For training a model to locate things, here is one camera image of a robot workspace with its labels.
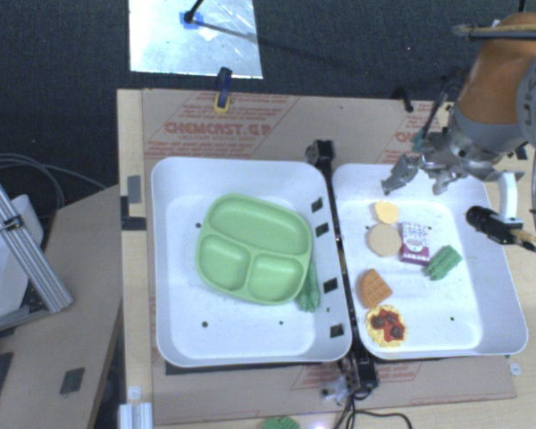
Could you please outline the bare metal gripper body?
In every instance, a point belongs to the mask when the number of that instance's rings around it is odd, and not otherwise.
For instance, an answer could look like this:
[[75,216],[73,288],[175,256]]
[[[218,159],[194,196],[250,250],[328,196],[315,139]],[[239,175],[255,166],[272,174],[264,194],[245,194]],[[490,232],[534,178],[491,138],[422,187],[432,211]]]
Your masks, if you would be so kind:
[[485,181],[500,154],[472,142],[460,130],[430,132],[421,151],[421,168],[438,180],[474,178]]

